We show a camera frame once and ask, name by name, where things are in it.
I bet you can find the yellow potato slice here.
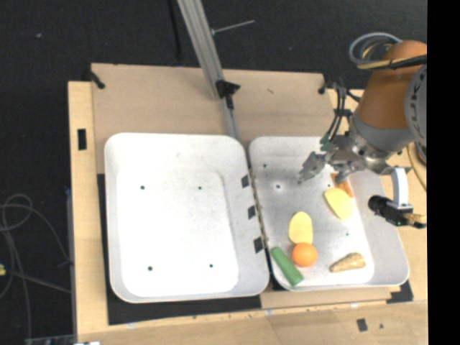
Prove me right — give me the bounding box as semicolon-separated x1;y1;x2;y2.
287;211;315;246
323;187;355;221

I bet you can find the brown cardboard board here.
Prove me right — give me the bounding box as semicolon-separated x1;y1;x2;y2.
90;62;413;311

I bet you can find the white plastic tray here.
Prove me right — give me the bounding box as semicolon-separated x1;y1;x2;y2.
103;132;271;304
247;135;411;293

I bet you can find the tan cone-shaped bread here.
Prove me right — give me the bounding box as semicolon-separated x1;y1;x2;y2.
328;252;367;274

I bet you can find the orange carrot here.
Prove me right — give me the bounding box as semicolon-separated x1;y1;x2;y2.
331;172;354;198

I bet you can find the black cylinder on white bracket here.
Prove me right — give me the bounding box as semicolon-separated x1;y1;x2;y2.
367;166;415;227

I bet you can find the green stick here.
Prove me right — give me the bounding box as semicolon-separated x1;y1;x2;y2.
270;246;305;288

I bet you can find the orange ball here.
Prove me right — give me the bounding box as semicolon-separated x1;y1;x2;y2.
290;241;319;268

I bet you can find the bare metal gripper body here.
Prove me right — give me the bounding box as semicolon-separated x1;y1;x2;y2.
325;134;397;175

